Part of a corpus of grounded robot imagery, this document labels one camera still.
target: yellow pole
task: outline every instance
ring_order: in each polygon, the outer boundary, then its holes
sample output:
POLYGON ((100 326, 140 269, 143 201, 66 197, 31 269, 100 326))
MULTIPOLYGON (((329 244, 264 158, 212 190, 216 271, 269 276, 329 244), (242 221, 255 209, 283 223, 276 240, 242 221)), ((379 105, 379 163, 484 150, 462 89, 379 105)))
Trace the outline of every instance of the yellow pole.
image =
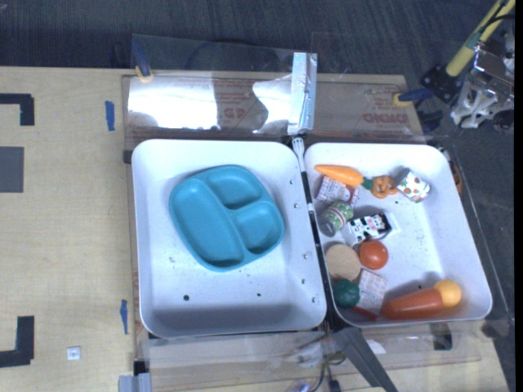
MULTIPOLYGON (((474 29, 474 32, 471 33, 471 35, 468 37, 467 41, 461 46, 458 53, 454 56, 454 58, 447 64, 445 67, 445 72, 450 77, 457 77, 463 69, 467 66, 469 61, 474 56, 474 50, 469 48, 467 46, 467 43, 477 35, 477 33, 480 31, 482 27, 492 18, 492 17, 500 17, 504 16, 507 13, 509 13, 512 8, 516 5, 516 0, 508 0, 508 2, 504 3, 505 0, 498 0, 489 10, 489 12, 485 15, 483 20, 477 25, 476 29, 474 29)), ((481 34, 479 39, 481 41, 486 41, 489 36, 496 30, 496 28, 499 25, 499 22, 501 20, 495 21, 493 24, 489 25, 485 31, 481 34)))

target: orange carrot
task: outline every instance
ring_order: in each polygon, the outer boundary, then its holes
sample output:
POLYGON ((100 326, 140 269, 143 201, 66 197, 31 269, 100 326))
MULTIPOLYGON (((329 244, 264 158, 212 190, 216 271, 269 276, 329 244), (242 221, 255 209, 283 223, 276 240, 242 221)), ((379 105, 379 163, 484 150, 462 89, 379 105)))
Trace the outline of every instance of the orange carrot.
POLYGON ((352 167, 345 166, 315 166, 314 169, 331 179, 340 181, 346 185, 356 187, 363 183, 363 175, 352 167))

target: gray square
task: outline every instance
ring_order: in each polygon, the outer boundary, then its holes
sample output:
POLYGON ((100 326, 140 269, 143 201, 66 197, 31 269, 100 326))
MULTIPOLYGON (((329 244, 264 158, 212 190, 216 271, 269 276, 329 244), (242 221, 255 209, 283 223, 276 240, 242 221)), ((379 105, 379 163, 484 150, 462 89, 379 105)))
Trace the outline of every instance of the gray square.
POLYGON ((0 193, 24 192, 24 147, 0 147, 0 193))

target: red ball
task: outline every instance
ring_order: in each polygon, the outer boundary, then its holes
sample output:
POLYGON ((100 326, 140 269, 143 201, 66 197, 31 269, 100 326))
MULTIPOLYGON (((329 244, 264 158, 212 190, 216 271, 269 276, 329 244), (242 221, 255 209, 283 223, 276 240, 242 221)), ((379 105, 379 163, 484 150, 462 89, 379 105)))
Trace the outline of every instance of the red ball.
POLYGON ((363 241, 360 244, 360 261, 368 269, 381 269, 389 260, 389 251, 376 239, 363 241))

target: green ball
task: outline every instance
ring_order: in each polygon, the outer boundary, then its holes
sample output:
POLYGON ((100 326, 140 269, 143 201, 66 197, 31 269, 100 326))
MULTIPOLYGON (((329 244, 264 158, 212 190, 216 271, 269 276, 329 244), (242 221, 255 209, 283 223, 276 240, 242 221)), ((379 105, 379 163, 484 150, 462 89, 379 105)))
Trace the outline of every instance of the green ball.
POLYGON ((333 294, 334 302, 341 308, 352 308, 360 300, 360 288, 346 278, 336 283, 333 294))

